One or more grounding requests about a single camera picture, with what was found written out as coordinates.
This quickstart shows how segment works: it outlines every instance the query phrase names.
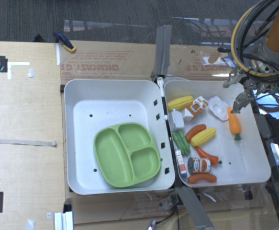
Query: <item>yellow cable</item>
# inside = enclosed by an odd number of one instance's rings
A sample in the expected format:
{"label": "yellow cable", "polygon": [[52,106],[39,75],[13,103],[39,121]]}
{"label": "yellow cable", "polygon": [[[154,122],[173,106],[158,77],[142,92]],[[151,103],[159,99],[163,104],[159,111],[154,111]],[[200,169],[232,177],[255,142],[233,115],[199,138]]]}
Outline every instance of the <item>yellow cable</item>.
{"label": "yellow cable", "polygon": [[246,17],[246,15],[252,10],[254,6],[252,6],[250,9],[248,9],[239,19],[239,21],[237,22],[233,33],[232,33],[232,38],[231,38],[231,53],[233,56],[233,59],[235,60],[236,64],[245,72],[256,76],[256,77],[262,77],[262,78],[267,78],[267,77],[271,77],[271,76],[277,76],[279,75],[279,72],[270,72],[270,73],[261,73],[261,72],[257,72],[257,71],[250,71],[251,69],[247,68],[236,56],[235,54],[235,49],[234,49],[234,40],[235,40],[235,36],[236,36],[236,32],[242,22],[242,20]]}

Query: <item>gray carpet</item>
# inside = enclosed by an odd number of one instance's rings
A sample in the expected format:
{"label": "gray carpet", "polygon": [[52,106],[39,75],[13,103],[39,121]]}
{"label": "gray carpet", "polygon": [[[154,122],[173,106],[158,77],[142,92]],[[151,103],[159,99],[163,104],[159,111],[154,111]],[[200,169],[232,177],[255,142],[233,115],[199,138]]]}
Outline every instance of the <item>gray carpet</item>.
{"label": "gray carpet", "polygon": [[[31,42],[40,34],[54,42],[53,31],[59,30],[70,40],[155,43],[156,28],[171,24],[172,43],[196,45],[202,34],[174,17],[238,20],[259,1],[0,0],[0,41]],[[210,41],[229,42],[229,37],[213,37]]]}

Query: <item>blue tool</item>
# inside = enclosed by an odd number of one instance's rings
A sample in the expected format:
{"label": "blue tool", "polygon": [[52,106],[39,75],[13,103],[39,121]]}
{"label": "blue tool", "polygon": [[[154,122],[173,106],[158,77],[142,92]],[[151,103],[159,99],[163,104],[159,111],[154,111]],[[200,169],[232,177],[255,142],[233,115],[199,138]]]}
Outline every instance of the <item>blue tool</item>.
{"label": "blue tool", "polygon": [[75,46],[74,44],[72,44],[72,43],[69,41],[69,39],[66,38],[66,36],[65,36],[64,34],[62,34],[61,32],[59,32],[59,31],[57,31],[57,30],[55,30],[55,31],[53,32],[53,35],[54,35],[57,39],[59,39],[60,41],[63,42],[64,48],[65,48],[66,50],[68,50],[70,53],[73,53],[73,52],[76,51],[76,49],[77,49],[76,46]]}

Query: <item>cardboard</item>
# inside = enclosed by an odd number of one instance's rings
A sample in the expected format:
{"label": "cardboard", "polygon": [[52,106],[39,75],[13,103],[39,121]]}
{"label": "cardboard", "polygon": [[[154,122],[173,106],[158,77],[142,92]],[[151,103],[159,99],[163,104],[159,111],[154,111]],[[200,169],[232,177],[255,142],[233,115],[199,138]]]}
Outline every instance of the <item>cardboard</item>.
{"label": "cardboard", "polygon": [[[150,79],[155,45],[71,41],[69,53],[60,44],[61,84],[72,79]],[[232,70],[226,53],[211,46],[170,46],[168,75],[189,80],[225,80]]]}

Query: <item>toy carrot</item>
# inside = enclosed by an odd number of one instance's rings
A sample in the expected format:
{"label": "toy carrot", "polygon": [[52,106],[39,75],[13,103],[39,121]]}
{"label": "toy carrot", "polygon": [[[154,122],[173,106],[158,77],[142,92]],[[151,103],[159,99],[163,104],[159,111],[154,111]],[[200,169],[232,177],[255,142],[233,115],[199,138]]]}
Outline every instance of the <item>toy carrot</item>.
{"label": "toy carrot", "polygon": [[241,132],[240,123],[237,116],[234,113],[231,113],[231,107],[227,107],[227,113],[229,115],[229,126],[231,132],[235,135],[234,140],[241,140],[239,133]]}

